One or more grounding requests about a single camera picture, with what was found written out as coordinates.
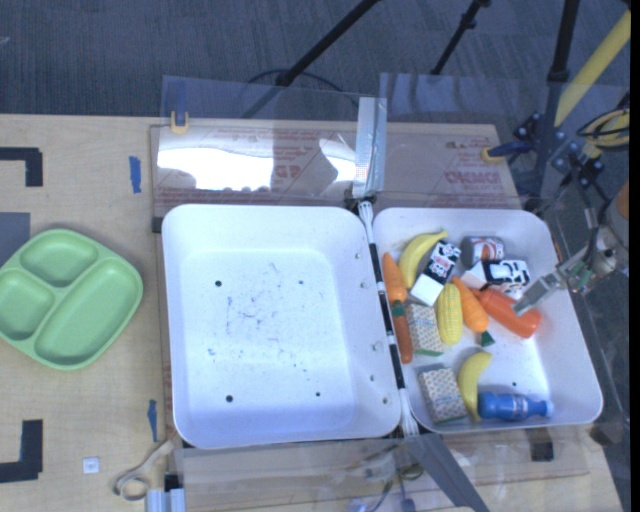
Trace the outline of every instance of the yellow pole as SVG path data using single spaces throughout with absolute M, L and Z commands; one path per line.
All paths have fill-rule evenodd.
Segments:
M 631 37 L 631 10 L 627 9 L 596 48 L 560 97 L 554 127 L 560 126 Z

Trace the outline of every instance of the banana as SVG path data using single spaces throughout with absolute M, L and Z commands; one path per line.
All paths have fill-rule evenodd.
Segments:
M 478 379 L 487 369 L 493 356 L 489 352 L 476 352 L 464 360 L 458 371 L 458 388 L 460 396 L 471 414 L 473 421 L 479 421 L 478 414 Z
M 400 255 L 398 266 L 404 277 L 407 288 L 412 288 L 418 275 L 420 260 L 441 238 L 446 238 L 447 232 L 423 233 L 411 239 Z

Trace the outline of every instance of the white tray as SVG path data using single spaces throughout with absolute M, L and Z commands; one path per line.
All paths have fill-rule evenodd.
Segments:
M 363 225 L 184 205 L 162 224 L 176 428 L 199 448 L 379 437 L 400 403 Z
M 557 264 L 547 226 L 519 210 L 390 208 L 374 220 L 379 255 L 398 256 L 415 235 L 496 235 L 533 280 Z M 363 224 L 333 207 L 183 205 L 162 225 L 173 412 L 199 448 L 373 438 L 400 421 L 400 400 Z M 464 270 L 461 266 L 456 271 Z M 552 418 L 434 424 L 417 372 L 478 349 L 462 341 L 440 357 L 403 365 L 415 418 L 442 432 L 593 421 L 602 395 L 568 292 L 539 308 L 521 340 L 492 322 L 494 354 L 479 389 L 510 390 L 555 406 Z
M 509 259 L 527 262 L 532 282 L 552 272 L 558 259 L 547 225 L 523 210 L 389 208 L 374 221 L 379 254 L 398 257 L 415 235 L 446 229 L 447 240 L 460 244 L 465 236 L 497 236 L 504 241 Z M 454 274 L 465 270 L 459 262 Z M 491 320 L 489 332 L 496 343 L 485 348 L 493 354 L 478 381 L 479 391 L 512 392 L 551 400 L 551 418 L 532 416 L 526 421 L 504 422 L 469 419 L 434 424 L 417 382 L 418 372 L 432 365 L 453 368 L 478 350 L 478 335 L 464 328 L 462 340 L 439 357 L 416 355 L 403 365 L 405 385 L 416 419 L 440 433 L 503 430 L 523 427 L 590 423 L 602 410 L 602 392 L 582 330 L 567 290 L 559 290 L 538 308 L 543 320 L 531 338 L 523 340 Z

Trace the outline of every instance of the can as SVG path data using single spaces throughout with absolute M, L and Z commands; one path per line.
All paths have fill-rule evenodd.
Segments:
M 467 236 L 460 244 L 462 263 L 471 268 L 480 260 L 499 261 L 504 258 L 504 242 L 495 236 Z

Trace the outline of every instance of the blue bottle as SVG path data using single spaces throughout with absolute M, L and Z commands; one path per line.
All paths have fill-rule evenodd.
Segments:
M 525 395 L 483 392 L 478 394 L 478 413 L 484 419 L 518 421 L 536 415 L 549 417 L 553 414 L 553 405 L 547 400 L 535 401 Z

